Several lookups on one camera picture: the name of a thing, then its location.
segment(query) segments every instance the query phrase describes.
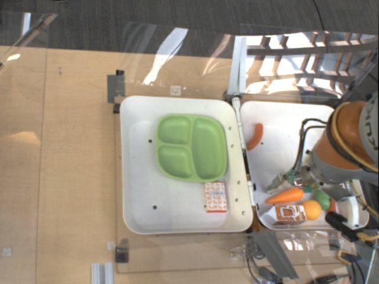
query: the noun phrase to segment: orange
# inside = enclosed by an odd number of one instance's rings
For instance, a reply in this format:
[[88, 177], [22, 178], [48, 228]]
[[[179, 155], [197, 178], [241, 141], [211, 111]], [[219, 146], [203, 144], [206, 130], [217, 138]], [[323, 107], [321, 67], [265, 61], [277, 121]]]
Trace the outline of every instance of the orange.
[[321, 205], [315, 200], [308, 200], [303, 203], [307, 220], [316, 220], [321, 215]]

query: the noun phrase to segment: small patterned box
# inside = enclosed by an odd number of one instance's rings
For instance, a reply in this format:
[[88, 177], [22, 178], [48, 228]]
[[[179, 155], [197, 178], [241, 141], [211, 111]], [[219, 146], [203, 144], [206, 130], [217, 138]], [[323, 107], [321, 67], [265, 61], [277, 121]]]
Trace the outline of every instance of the small patterned box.
[[204, 187], [207, 212], [227, 212], [225, 183], [223, 181], [206, 182]]

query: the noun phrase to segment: gray carpet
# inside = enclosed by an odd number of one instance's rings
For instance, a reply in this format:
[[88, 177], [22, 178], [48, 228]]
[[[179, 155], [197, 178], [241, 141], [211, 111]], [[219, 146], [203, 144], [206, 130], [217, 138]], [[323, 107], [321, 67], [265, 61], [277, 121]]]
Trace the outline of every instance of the gray carpet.
[[[378, 0], [315, 0], [327, 30], [378, 33]], [[49, 47], [122, 51], [130, 21], [209, 33], [321, 29], [312, 0], [1, 0], [3, 11], [56, 13]]]

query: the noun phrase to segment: white tray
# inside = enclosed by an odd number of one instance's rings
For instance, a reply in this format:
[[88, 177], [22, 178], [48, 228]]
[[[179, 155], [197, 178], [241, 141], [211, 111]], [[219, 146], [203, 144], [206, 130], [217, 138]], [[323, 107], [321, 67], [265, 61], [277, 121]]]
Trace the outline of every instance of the white tray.
[[[255, 183], [255, 202], [258, 204], [258, 217], [267, 212], [272, 205], [266, 204], [265, 200], [270, 197], [266, 188], [279, 173], [286, 173], [294, 164], [297, 154], [299, 131], [301, 122], [305, 118], [318, 118], [327, 121], [333, 109], [324, 105], [292, 104], [277, 102], [249, 101], [241, 107], [241, 119], [245, 140], [252, 138], [255, 124], [262, 123], [264, 132], [261, 143], [248, 151], [249, 170], [252, 182]], [[311, 150], [321, 136], [323, 129], [309, 130], [304, 145], [304, 152]], [[359, 192], [362, 192], [359, 182], [355, 184]], [[294, 202], [301, 204], [305, 200], [313, 198], [311, 193], [305, 193], [304, 198]], [[344, 210], [340, 204], [337, 210]], [[365, 226], [368, 222], [368, 212], [359, 209], [359, 224]], [[297, 226], [274, 226], [264, 223], [274, 230], [299, 229], [299, 230], [322, 230], [330, 229], [331, 226], [325, 221], [325, 212], [315, 221], [306, 221]]]
[[[224, 176], [228, 212], [206, 213], [203, 183], [174, 180], [159, 170], [156, 127], [161, 117], [173, 113], [209, 116], [223, 126], [228, 150]], [[120, 120], [123, 215], [129, 229], [139, 234], [225, 233], [244, 231], [251, 225], [253, 214], [236, 115], [229, 104], [132, 96], [121, 104]]]

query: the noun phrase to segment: green plate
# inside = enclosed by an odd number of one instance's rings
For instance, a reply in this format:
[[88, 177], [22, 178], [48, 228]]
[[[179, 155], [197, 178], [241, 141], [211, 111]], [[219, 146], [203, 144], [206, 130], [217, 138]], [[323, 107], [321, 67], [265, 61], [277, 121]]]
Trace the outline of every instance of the green plate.
[[191, 114], [170, 114], [156, 131], [156, 160], [170, 178], [210, 182], [227, 167], [223, 127], [215, 119]]

